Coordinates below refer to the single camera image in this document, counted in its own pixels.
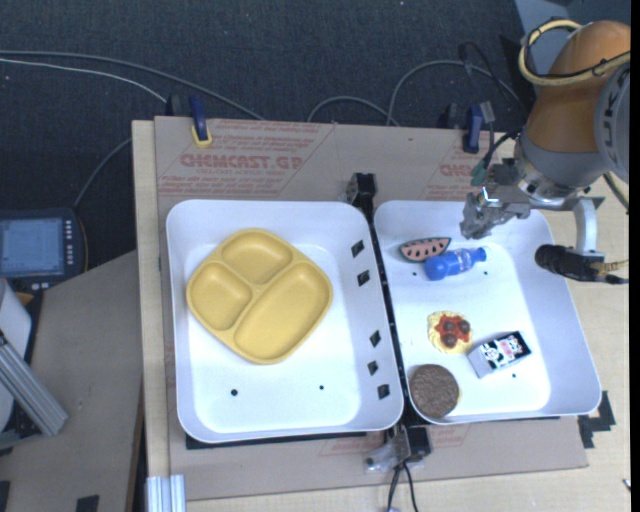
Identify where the black block with thin wires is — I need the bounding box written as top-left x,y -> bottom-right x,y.
348,171 -> 378,207
393,424 -> 433,462

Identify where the brown round biscuit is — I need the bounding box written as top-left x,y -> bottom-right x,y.
408,363 -> 461,421

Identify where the white plastic tray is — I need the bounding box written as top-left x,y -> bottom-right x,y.
372,199 -> 603,427
164,198 -> 405,444

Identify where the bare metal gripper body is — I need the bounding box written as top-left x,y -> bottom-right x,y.
478,159 -> 577,220

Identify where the yellow spaghetti with meatballs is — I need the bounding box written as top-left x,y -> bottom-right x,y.
426,309 -> 474,356

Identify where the yellow divided plate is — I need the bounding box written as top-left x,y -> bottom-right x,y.
185,227 -> 335,366

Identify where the blue bottle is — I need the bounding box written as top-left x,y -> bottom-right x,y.
423,246 -> 488,282

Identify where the thin black and white rod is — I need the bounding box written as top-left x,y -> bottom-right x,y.
365,200 -> 410,432

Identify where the black and white milk carton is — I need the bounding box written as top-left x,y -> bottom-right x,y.
466,329 -> 535,380

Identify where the red watermelon slice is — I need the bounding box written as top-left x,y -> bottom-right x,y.
397,236 -> 453,263

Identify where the brown cardboard board red print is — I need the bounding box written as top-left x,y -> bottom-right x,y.
153,115 -> 590,502

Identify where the black cylinder on white bracket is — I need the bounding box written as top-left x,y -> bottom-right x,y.
533,196 -> 607,282

